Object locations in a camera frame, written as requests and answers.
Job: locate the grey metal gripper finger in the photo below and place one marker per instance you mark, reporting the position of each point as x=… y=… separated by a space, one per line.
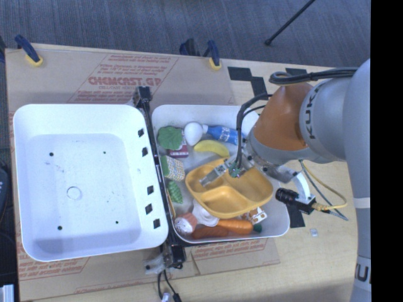
x=207 y=178
x=221 y=169

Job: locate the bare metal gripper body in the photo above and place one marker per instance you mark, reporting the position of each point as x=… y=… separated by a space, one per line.
x=246 y=168

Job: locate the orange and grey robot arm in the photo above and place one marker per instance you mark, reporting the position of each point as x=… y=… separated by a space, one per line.
x=327 y=121

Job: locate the yellow banana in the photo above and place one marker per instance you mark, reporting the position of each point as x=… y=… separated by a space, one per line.
x=212 y=146

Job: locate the yellow divided plate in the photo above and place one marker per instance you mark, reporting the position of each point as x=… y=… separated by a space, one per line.
x=233 y=197

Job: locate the blue bottle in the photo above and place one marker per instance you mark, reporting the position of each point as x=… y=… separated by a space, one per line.
x=223 y=134

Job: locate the green ribbed vegetable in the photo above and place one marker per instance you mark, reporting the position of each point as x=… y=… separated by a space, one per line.
x=174 y=192

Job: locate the yellow and green corn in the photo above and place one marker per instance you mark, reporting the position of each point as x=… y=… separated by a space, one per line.
x=173 y=168

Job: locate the white garlic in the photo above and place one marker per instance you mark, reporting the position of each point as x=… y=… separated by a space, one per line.
x=204 y=215

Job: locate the dark red can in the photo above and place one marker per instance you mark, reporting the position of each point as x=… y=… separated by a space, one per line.
x=179 y=153

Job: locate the white egg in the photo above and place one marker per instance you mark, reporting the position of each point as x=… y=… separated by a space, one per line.
x=192 y=133

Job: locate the white and orange carton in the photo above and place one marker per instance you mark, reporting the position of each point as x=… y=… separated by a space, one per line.
x=256 y=215

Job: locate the pink and white meat piece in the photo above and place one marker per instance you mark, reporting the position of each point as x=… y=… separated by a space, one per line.
x=185 y=223

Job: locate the thin black rod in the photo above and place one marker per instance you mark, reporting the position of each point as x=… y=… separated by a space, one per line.
x=155 y=162

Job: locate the orange carrot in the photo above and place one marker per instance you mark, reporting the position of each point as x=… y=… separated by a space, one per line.
x=236 y=226

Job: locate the green broccoli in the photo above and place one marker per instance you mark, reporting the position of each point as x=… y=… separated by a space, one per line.
x=170 y=137

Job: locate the white plastic tray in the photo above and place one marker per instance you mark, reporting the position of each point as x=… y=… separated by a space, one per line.
x=277 y=222
x=82 y=184

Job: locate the black tripod leg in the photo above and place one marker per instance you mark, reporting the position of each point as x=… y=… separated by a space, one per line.
x=299 y=11

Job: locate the brown cardboard board red print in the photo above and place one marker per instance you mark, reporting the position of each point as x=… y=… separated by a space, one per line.
x=78 y=74

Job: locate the black cylinder on white bracket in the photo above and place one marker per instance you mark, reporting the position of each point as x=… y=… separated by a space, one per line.
x=287 y=195

